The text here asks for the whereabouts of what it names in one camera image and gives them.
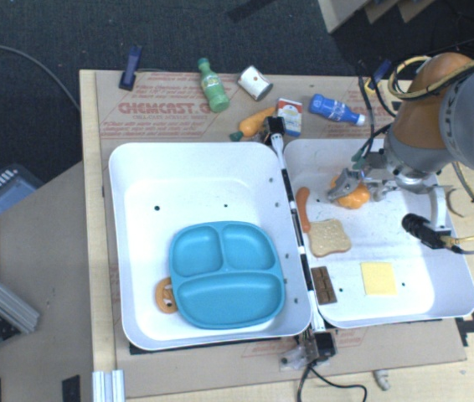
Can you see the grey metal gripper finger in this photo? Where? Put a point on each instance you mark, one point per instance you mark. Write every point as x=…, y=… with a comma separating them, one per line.
x=343, y=184
x=380, y=191

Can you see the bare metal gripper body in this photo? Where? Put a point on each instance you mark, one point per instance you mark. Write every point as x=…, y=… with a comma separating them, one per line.
x=413, y=178

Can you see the orange round toy food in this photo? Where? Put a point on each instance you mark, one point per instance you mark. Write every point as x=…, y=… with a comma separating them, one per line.
x=356, y=199

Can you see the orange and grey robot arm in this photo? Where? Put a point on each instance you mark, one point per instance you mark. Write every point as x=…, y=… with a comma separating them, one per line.
x=429, y=111

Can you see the orange sausage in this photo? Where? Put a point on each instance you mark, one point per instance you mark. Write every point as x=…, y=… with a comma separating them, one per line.
x=303, y=207

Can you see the tan bread slice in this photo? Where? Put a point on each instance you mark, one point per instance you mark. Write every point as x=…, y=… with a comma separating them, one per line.
x=329, y=238

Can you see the thin black and white rod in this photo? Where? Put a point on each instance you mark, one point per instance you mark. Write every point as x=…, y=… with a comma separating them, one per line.
x=300, y=241

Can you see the blue bottle white cap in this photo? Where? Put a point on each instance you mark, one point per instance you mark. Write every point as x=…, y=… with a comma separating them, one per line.
x=329, y=107

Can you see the white and orange carton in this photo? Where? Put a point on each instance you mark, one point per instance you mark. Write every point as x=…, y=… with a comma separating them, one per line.
x=290, y=115

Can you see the yellow cheese slice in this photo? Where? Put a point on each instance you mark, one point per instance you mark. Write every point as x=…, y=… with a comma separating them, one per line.
x=378, y=279

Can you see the white plastic tray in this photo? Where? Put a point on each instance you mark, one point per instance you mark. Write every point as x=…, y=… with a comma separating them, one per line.
x=421, y=274
x=203, y=174

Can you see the brown chocolate bar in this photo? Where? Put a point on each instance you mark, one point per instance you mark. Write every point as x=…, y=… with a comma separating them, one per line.
x=323, y=285

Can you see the orange carrot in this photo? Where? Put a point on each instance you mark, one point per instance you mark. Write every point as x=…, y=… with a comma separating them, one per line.
x=254, y=123

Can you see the white can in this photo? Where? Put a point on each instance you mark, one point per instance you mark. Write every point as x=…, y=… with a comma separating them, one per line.
x=254, y=81

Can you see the blue divided plate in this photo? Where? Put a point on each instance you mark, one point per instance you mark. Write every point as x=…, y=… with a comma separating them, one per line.
x=226, y=274

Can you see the green bottle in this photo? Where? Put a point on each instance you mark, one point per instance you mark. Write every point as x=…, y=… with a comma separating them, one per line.
x=214, y=88

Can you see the brown cardboard board red print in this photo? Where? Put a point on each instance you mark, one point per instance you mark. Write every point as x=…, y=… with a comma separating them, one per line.
x=170, y=111

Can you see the orange toy pretzel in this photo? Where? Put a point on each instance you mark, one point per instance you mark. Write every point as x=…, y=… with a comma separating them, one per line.
x=162, y=297

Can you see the black cylinder on white bracket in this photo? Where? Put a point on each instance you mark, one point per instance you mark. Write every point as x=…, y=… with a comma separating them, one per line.
x=423, y=228

